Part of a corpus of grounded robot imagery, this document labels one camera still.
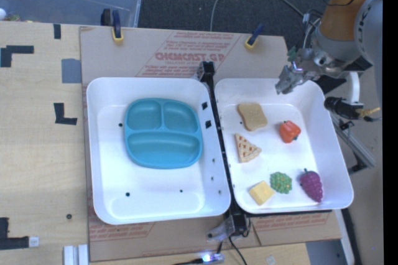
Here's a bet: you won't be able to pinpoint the yellow cheese wedge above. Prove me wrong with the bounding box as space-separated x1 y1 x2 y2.
248 180 276 207

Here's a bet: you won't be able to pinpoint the white plastic tray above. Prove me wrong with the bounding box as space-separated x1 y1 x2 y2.
214 78 354 214
86 77 231 225

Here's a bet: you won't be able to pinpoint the orange bell pepper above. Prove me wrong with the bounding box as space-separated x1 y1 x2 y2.
278 120 302 144

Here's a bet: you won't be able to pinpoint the pizza slice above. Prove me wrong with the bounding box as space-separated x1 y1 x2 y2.
234 132 262 164

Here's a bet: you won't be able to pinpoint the thin black rod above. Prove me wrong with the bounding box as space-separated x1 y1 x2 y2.
207 78 239 215

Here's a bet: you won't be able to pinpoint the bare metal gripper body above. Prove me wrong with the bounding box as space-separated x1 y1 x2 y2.
291 47 346 78

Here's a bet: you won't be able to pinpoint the brown cardboard board, red print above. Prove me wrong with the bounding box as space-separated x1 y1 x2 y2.
79 26 343 262

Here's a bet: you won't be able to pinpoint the purple grapes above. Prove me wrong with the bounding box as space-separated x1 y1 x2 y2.
299 168 324 203

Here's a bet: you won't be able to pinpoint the green grapes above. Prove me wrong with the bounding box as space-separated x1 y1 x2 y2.
269 172 293 195

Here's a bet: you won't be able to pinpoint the black cylinder on white bracket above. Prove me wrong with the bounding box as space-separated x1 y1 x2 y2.
323 70 365 121

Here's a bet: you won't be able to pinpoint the tan bread slice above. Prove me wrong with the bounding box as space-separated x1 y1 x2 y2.
237 102 269 132

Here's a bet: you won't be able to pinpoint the blue divided plate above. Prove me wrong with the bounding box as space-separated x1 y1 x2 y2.
123 98 203 169

